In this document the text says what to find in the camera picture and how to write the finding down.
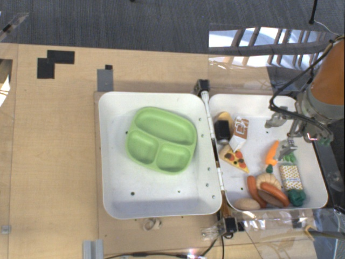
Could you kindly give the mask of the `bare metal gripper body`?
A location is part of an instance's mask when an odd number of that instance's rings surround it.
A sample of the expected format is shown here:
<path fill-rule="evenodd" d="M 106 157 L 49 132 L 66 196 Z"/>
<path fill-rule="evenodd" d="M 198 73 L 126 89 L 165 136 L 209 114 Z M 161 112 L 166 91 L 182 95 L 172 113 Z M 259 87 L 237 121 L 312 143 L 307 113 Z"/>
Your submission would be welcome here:
<path fill-rule="evenodd" d="M 314 126 L 306 121 L 311 119 L 310 103 L 304 99 L 297 99 L 295 111 L 287 114 L 287 119 L 292 120 L 291 127 L 287 133 L 290 141 L 294 138 L 303 138 L 305 142 L 312 143 L 314 141 Z"/>

